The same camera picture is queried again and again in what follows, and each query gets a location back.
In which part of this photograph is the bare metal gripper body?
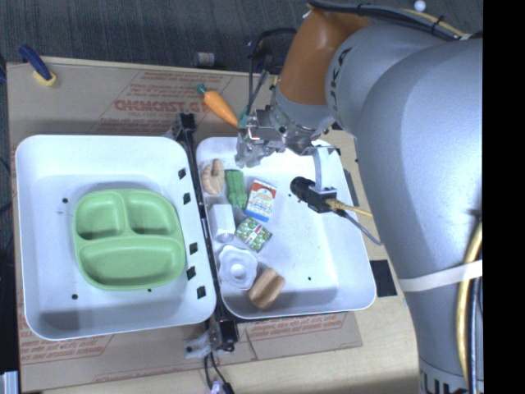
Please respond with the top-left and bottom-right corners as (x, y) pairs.
(244, 105), (330, 155)

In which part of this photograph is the green toy vegetable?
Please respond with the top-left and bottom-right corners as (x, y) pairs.
(224, 169), (249, 210)

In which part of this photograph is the beige pretzel bread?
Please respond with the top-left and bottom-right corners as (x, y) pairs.
(200, 158), (226, 196)

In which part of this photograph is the white orange blue carton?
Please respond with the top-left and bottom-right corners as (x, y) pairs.
(244, 179), (278, 223)

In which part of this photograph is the orange carrot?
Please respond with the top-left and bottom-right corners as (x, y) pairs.
(195, 83), (240, 129)

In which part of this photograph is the thin black and white rod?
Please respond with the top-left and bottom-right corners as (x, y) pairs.
(185, 131), (225, 324)

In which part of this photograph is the green and white packet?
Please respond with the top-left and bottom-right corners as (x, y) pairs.
(234, 216), (273, 254)

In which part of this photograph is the white fried egg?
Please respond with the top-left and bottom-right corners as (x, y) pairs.
(217, 244), (259, 291)

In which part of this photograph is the white plastic tray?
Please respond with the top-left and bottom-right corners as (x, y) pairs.
(15, 134), (218, 341)
(195, 135), (377, 321)

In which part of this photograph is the tan bread roll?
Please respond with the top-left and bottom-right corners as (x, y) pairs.
(246, 267), (286, 312)

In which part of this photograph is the brown cardboard board red print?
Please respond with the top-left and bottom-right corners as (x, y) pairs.
(6, 57), (364, 392)

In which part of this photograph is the green divided plate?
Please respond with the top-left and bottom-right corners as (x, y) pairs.
(72, 188), (188, 291)

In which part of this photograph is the black block with thin wires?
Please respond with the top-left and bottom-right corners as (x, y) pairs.
(208, 319), (240, 353)
(175, 112), (198, 140)

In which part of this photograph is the black cylinder on white bracket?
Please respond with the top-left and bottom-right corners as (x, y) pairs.
(289, 144), (341, 215)

